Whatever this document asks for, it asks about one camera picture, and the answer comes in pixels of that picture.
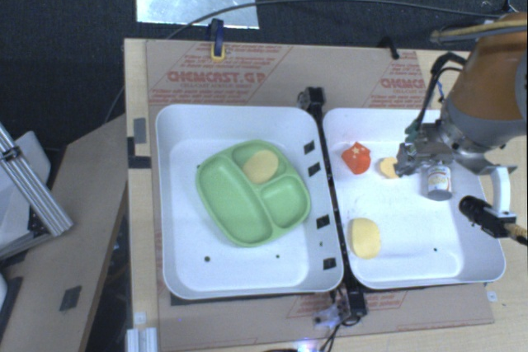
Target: small can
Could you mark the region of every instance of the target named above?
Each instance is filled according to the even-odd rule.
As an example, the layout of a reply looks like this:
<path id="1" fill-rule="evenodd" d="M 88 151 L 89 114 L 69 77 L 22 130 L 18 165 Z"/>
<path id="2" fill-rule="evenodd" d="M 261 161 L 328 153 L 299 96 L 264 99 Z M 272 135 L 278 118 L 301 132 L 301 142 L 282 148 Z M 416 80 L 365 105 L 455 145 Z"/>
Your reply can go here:
<path id="1" fill-rule="evenodd" d="M 433 164 L 427 169 L 427 195 L 435 201 L 445 201 L 453 196 L 451 170 L 445 164 Z"/>

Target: black cable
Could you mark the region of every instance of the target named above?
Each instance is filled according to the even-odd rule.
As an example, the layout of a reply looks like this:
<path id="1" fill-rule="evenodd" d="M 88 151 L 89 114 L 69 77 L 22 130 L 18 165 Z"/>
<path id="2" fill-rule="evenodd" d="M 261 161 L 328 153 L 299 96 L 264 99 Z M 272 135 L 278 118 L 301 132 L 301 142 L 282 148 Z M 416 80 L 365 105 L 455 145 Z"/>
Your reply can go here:
<path id="1" fill-rule="evenodd" d="M 332 334 L 326 339 L 326 341 L 323 343 L 323 346 L 321 346 L 321 349 L 318 350 L 318 352 L 330 352 L 333 347 L 333 341 L 336 339 L 337 331 L 339 330 L 339 327 L 341 327 L 341 324 L 337 324 L 337 326 L 334 327 Z"/>
<path id="2" fill-rule="evenodd" d="M 341 324 L 344 325 L 344 327 L 353 327 L 355 326 L 358 322 L 360 322 L 360 317 L 359 318 L 356 318 L 355 320 L 353 321 L 348 321 L 348 320 L 345 320 L 344 322 L 342 322 Z"/>
<path id="3" fill-rule="evenodd" d="M 456 72 L 462 72 L 462 68 L 452 68 L 452 67 L 446 67 L 442 68 L 441 74 L 444 73 L 444 71 L 456 71 Z M 443 103 L 444 98 L 444 91 L 442 90 L 442 84 L 440 83 L 440 75 L 438 76 L 438 80 L 436 81 L 436 86 L 438 87 L 438 91 L 440 92 L 440 98 L 438 99 L 439 103 Z"/>
<path id="4" fill-rule="evenodd" d="M 110 120 L 110 117 L 112 115 L 112 112 L 114 111 L 114 109 L 116 108 L 117 106 L 117 102 L 119 101 L 119 99 L 121 98 L 121 96 L 123 95 L 123 93 L 125 92 L 125 86 L 121 87 L 121 89 L 119 90 L 119 92 L 117 93 L 117 96 L 115 96 L 115 99 L 114 101 L 112 102 L 111 106 L 110 106 L 110 109 L 108 110 L 108 113 L 106 113 L 106 118 L 105 120 L 103 121 L 103 124 L 106 124 L 108 123 L 108 121 Z"/>
<path id="5" fill-rule="evenodd" d="M 426 90 L 426 95 L 423 100 L 422 109 L 420 110 L 420 113 L 418 114 L 418 117 L 414 120 L 412 126 L 415 128 L 416 131 L 420 129 L 420 126 L 422 126 L 423 117 L 426 114 L 426 109 L 429 106 L 429 102 L 431 101 L 432 93 L 435 91 L 436 83 L 438 82 L 438 79 L 440 75 L 447 70 L 456 70 L 460 71 L 458 68 L 444 68 L 444 65 L 448 62 L 455 62 L 462 66 L 464 66 L 467 62 L 466 59 L 464 59 L 462 56 L 459 56 L 458 54 L 454 54 L 453 52 L 448 52 L 446 54 L 443 54 L 440 56 L 435 63 L 432 65 L 431 68 L 431 81 L 429 81 L 429 86 Z"/>
<path id="6" fill-rule="evenodd" d="M 516 237 L 515 239 L 521 245 L 528 246 L 528 239 L 526 239 L 525 237 Z"/>
<path id="7" fill-rule="evenodd" d="M 497 18 L 498 17 L 498 15 L 493 15 L 493 14 L 456 11 L 455 9 L 448 9 L 444 7 L 419 5 L 416 3 L 399 2 L 395 0 L 263 0 L 260 2 L 250 2 L 250 3 L 243 3 L 241 5 L 225 7 L 224 9 L 219 9 L 218 11 L 208 13 L 207 15 L 201 16 L 200 18 L 197 18 L 194 21 L 184 25 L 182 28 L 179 28 L 178 30 L 173 31 L 171 34 L 169 34 L 166 37 L 166 40 L 169 40 L 172 37 L 180 34 L 182 31 L 186 30 L 187 28 L 191 28 L 193 25 L 197 24 L 198 22 L 208 20 L 209 18 L 213 18 L 222 13 L 237 11 L 238 9 L 244 9 L 246 7 L 260 7 L 260 6 L 269 6 L 269 5 L 280 5 L 280 4 L 286 4 L 286 3 L 307 3 L 307 2 L 379 3 L 382 5 L 390 5 L 390 6 L 397 6 L 397 7 L 412 7 L 415 9 L 425 9 L 428 11 L 450 13 L 450 14 L 455 14 L 455 15 L 477 16 L 477 17 L 482 17 L 482 18 Z"/>

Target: green divided plate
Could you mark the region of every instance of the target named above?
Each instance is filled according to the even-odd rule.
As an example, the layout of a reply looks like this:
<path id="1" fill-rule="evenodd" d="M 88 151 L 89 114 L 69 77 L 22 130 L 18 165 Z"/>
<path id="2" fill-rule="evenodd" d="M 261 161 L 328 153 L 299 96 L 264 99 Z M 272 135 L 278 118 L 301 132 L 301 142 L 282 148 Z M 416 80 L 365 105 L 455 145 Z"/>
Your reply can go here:
<path id="1" fill-rule="evenodd" d="M 252 183 L 244 163 L 261 150 L 279 158 L 273 177 Z M 240 246 L 259 246 L 276 239 L 309 214 L 309 192 L 297 171 L 275 146 L 247 141 L 209 157 L 196 173 L 198 192 L 211 218 L 225 236 Z"/>

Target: red toy tomato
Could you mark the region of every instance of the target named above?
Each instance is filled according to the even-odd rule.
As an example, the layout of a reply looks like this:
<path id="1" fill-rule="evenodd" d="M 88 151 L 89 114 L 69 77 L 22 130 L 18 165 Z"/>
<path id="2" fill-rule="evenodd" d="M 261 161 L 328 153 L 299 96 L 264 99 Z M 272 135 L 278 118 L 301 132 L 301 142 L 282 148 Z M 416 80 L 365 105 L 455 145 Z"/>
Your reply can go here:
<path id="1" fill-rule="evenodd" d="M 341 158 L 354 175 L 365 173 L 370 167 L 370 150 L 360 143 L 354 143 L 345 150 Z"/>

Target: yellow food item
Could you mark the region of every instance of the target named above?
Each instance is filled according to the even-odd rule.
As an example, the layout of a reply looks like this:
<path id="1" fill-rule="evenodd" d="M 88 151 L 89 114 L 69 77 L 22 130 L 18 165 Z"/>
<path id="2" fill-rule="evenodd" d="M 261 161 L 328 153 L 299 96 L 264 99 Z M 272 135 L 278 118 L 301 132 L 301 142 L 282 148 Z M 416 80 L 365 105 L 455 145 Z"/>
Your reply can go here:
<path id="1" fill-rule="evenodd" d="M 359 258 L 374 258 L 381 249 L 378 225 L 368 218 L 354 218 L 350 225 L 349 242 L 352 251 Z"/>
<path id="2" fill-rule="evenodd" d="M 396 179 L 398 175 L 394 171 L 394 165 L 398 162 L 394 157 L 384 158 L 379 164 L 379 170 L 389 179 Z"/>
<path id="3" fill-rule="evenodd" d="M 279 168 L 279 158 L 270 150 L 253 154 L 242 166 L 244 175 L 254 184 L 268 182 Z"/>

